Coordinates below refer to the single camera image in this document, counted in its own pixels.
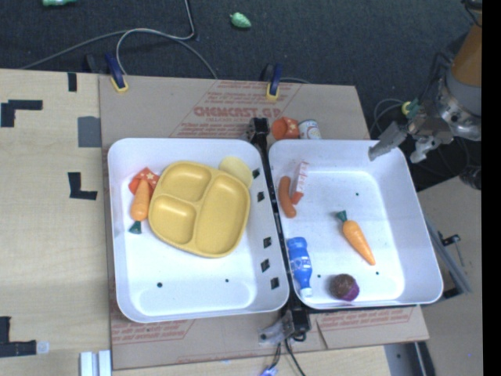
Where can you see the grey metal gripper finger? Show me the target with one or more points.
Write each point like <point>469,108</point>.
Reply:
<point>387,141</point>
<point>422,150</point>

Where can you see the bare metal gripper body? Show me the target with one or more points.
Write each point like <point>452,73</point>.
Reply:
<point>434,125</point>

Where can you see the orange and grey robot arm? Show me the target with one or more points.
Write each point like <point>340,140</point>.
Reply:
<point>467,53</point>

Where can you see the small white can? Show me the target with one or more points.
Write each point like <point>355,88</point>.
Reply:
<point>310,130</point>

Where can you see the white plastic tray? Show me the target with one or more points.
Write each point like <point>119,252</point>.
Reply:
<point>188,288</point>
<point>383,225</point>

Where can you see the white and red carton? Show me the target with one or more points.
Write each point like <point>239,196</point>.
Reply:
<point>300,178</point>

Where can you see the orange carrot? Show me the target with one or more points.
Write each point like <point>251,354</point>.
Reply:
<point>358,241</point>
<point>141,202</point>

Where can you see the red packet with yellow stars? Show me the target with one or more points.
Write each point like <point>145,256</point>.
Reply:
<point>283,128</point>
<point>149,175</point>

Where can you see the orange sausage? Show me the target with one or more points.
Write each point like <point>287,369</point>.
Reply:
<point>285,196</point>

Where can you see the thin black rod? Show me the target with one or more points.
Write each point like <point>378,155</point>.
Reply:
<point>275,206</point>

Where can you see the blue bottle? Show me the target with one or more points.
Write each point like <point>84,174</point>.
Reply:
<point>299,262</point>

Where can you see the pale yellow round disc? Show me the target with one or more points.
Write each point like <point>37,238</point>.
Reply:
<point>239,168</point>

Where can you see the brown and purple cupcake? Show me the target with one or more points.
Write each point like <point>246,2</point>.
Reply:
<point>343,287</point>

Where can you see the yellow divided plate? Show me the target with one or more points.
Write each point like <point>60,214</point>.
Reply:
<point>219,214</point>

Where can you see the green grapes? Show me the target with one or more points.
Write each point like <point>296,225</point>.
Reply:
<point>240,20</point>

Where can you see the brown cardboard board red print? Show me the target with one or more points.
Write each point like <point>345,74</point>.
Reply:
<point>156,104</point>

